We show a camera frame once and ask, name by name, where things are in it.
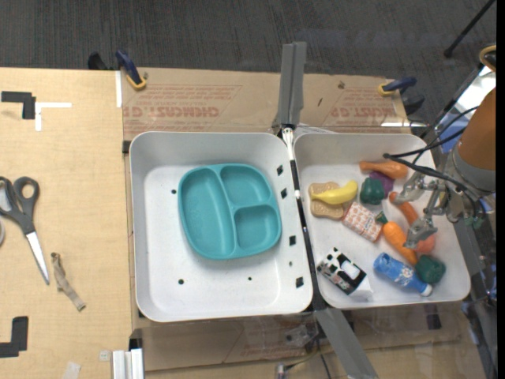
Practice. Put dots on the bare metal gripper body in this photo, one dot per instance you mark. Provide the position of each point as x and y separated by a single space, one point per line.
455 205

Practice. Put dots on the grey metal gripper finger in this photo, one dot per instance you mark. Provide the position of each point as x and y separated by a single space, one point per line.
420 231
412 188

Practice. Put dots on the orange-red sausage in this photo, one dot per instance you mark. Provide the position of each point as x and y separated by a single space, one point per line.
408 211

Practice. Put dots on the orange carrot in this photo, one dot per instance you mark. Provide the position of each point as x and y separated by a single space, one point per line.
396 237

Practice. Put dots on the purple toy eggplant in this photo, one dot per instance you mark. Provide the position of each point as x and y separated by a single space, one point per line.
386 182

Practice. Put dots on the orange chicken drumstick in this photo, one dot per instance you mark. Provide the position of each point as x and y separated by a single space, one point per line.
388 168

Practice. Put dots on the green broccoli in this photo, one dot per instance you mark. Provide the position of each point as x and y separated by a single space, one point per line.
431 269

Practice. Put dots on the green bell pepper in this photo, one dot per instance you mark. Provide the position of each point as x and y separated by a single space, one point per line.
372 192

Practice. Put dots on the blue bottle white cap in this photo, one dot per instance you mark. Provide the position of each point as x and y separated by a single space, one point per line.
394 271

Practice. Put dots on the orange patterned packet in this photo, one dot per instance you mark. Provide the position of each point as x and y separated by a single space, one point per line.
361 220

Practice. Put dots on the yellow banana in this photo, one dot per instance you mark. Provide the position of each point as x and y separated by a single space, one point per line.
335 195

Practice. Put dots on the white plastic tray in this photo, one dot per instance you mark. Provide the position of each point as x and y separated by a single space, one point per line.
335 156
158 251

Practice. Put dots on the tan bread slice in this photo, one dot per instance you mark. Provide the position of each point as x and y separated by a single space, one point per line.
320 188
327 211

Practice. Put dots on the cow print milk carton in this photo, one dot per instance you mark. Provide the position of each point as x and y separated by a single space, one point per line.
339 272

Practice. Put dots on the teal divided plate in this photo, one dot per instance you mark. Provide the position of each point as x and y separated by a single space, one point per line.
205 211

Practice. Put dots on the brown cardboard board red print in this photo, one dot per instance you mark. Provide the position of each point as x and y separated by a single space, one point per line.
205 109

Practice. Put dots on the beige cloth strip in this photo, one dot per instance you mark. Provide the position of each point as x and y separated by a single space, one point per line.
63 278

